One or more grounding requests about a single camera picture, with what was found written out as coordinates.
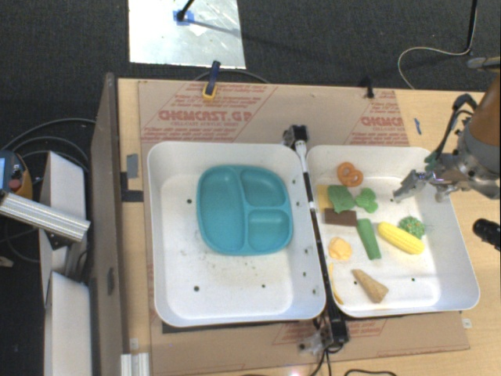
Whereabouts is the brown cardboard board red print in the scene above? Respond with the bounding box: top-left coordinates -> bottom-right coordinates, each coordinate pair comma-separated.
137,81 -> 471,376

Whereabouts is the green bean pod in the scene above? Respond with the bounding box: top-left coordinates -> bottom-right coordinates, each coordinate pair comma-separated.
355,218 -> 383,261

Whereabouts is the orange pretzel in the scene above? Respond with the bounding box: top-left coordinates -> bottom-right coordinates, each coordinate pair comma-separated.
336,161 -> 365,188

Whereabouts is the green lettuce leaf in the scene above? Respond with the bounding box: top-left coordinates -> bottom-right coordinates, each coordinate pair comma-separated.
326,184 -> 358,215

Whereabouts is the brown chocolate bar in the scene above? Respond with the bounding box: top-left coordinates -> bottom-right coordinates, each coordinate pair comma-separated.
323,208 -> 359,227

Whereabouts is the green broccoli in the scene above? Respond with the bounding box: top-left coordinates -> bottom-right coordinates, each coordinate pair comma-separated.
354,187 -> 380,214

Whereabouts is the tan ice cream cone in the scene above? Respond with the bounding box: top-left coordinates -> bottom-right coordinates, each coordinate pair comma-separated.
351,268 -> 390,305

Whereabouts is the yellow cheese slice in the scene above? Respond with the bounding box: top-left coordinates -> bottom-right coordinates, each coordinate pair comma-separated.
315,184 -> 332,213

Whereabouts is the green peas cluster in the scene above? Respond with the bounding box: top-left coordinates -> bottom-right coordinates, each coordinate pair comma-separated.
398,215 -> 427,240

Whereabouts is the thin black and white rod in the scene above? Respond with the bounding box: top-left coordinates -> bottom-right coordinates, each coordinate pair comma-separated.
294,139 -> 342,328

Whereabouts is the thin yellow strip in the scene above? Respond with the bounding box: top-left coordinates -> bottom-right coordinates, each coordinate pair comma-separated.
327,262 -> 345,306

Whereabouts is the orange yellow round toy food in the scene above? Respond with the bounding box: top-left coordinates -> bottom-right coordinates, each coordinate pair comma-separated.
327,236 -> 353,261

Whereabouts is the white plastic tray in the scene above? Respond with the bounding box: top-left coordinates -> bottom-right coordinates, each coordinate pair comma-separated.
146,140 -> 328,328
305,143 -> 481,319

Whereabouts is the yellow corn cob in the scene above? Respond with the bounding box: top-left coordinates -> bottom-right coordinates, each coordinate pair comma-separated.
377,221 -> 426,255

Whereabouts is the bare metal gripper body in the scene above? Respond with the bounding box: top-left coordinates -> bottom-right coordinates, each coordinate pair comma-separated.
429,155 -> 501,201

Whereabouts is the blue divided plate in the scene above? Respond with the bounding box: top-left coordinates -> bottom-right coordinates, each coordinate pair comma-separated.
196,164 -> 295,257

